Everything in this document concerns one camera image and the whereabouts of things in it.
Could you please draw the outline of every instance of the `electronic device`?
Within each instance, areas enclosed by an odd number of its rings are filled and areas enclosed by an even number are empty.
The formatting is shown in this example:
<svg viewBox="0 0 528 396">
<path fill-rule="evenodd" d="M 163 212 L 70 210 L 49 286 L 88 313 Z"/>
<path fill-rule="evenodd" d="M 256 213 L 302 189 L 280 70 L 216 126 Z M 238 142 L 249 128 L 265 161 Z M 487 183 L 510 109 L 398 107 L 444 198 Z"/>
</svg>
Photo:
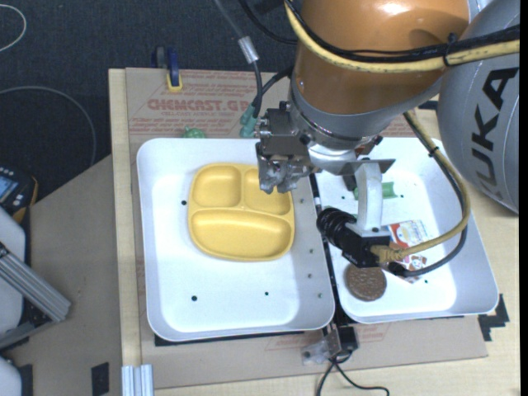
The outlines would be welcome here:
<svg viewBox="0 0 528 396">
<path fill-rule="evenodd" d="M 38 190 L 36 179 L 19 168 L 0 163 L 0 207 L 17 222 L 26 208 L 35 203 Z"/>
</svg>

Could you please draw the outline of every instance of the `yellow divided tray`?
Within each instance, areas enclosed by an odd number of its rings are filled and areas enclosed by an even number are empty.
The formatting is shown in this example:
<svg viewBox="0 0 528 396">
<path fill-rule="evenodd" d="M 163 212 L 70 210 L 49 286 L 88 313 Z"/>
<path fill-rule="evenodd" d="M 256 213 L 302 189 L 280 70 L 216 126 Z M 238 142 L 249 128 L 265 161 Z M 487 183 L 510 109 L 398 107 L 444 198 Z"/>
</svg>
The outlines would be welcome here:
<svg viewBox="0 0 528 396">
<path fill-rule="evenodd" d="M 192 241 L 212 256 L 237 261 L 274 260 L 295 235 L 291 193 L 261 191 L 255 166 L 215 163 L 194 176 L 188 200 Z"/>
</svg>

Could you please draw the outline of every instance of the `white tray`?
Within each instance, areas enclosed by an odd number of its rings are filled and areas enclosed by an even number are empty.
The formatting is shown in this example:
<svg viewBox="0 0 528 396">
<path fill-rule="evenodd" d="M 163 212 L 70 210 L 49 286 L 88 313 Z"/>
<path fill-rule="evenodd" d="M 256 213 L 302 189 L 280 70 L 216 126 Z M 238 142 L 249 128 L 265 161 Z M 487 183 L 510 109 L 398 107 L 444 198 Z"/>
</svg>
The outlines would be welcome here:
<svg viewBox="0 0 528 396">
<path fill-rule="evenodd" d="M 434 238 L 460 221 L 460 205 L 450 183 L 416 138 L 385 138 L 369 157 L 396 159 L 383 182 L 394 182 L 399 197 L 384 200 L 382 224 L 421 220 Z M 323 208 L 357 213 L 357 201 L 342 178 L 326 172 L 316 178 Z M 457 243 L 455 237 L 423 252 L 427 265 L 443 258 Z M 347 289 L 344 273 L 349 262 L 341 252 L 331 247 L 340 304 L 359 323 L 483 314 L 498 302 L 497 285 L 473 216 L 464 248 L 451 262 L 414 283 L 385 272 L 387 289 L 376 301 L 359 300 Z"/>
<path fill-rule="evenodd" d="M 147 315 L 161 338 L 184 342 L 319 329 L 335 301 L 308 179 L 292 192 L 295 239 L 281 258 L 234 262 L 200 252 L 187 210 L 195 173 L 257 162 L 255 139 L 152 139 L 138 152 Z"/>
</svg>

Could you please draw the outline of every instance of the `wooden edge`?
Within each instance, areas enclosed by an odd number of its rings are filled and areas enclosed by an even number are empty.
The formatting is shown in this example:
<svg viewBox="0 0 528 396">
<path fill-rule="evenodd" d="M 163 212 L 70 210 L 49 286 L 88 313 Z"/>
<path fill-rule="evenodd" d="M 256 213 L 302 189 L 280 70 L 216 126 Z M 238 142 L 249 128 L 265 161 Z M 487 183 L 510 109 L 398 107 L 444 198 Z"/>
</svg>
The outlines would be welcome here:
<svg viewBox="0 0 528 396">
<path fill-rule="evenodd" d="M 109 70 L 109 90 L 121 354 L 123 365 L 141 365 L 125 70 Z"/>
</svg>

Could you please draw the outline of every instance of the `cardboard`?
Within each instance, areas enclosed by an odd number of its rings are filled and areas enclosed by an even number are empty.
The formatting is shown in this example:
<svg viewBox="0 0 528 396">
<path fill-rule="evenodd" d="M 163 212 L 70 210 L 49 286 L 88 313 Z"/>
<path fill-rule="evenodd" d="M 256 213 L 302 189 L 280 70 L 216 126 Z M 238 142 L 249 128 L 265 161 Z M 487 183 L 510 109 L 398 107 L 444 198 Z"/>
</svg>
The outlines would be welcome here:
<svg viewBox="0 0 528 396">
<path fill-rule="evenodd" d="M 254 76 L 252 73 L 183 70 L 183 89 L 170 93 L 165 73 L 160 69 L 128 68 L 125 75 L 141 353 L 143 363 L 153 365 L 156 389 L 323 372 L 325 365 L 305 365 L 302 357 L 303 348 L 321 338 L 320 331 L 156 346 L 145 305 L 141 214 L 135 168 L 137 151 L 148 139 L 182 136 L 185 126 L 197 127 L 208 137 L 236 138 L 240 128 L 238 119 L 254 96 Z M 263 74 L 264 81 L 270 77 L 270 73 Z M 263 110 L 278 107 L 287 92 L 287 80 L 276 84 L 265 95 Z M 413 133 L 400 116 L 382 135 L 412 136 Z M 360 347 L 343 364 L 345 370 L 487 355 L 476 316 L 357 324 L 354 329 Z"/>
</svg>

